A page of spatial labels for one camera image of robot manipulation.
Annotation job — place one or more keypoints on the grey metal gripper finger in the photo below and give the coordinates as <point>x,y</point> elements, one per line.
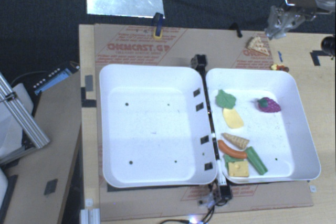
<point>275,24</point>
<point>294,21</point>

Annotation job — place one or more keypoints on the tan pizza slice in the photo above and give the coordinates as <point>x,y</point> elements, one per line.
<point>258,46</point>

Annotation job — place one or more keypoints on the small yellow and red toy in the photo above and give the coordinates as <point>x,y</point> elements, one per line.
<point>279,68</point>

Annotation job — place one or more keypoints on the purple grapes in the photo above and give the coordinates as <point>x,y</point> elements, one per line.
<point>270,105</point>

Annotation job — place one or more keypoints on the green lettuce leaf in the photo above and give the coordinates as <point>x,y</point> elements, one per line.
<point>225,99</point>

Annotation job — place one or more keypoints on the yellow oval slice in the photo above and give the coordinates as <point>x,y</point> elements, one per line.
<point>232,118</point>

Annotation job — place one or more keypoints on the brown cardboard board red print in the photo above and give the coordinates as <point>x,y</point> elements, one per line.
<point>170,44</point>

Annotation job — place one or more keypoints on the white plastic tray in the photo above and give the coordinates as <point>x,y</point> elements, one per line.
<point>270,133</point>
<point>147,133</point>

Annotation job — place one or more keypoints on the thin black and white rod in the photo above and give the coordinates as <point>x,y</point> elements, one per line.
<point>210,115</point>

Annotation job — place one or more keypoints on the tan waffle cone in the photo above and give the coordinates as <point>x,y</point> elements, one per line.
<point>236,140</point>

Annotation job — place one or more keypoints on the orange sausage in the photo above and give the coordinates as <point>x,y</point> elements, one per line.
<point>231,150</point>

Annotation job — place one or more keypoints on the green stick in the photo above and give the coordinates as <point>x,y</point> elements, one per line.
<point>257,161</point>

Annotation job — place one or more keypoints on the small green leaf piece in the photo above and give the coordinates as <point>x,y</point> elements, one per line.
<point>228,159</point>

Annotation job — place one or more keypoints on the yellow cheese block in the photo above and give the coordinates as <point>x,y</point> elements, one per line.
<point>239,169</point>

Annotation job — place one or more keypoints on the black cylinder on white bracket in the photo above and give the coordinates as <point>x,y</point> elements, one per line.
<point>329,45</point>

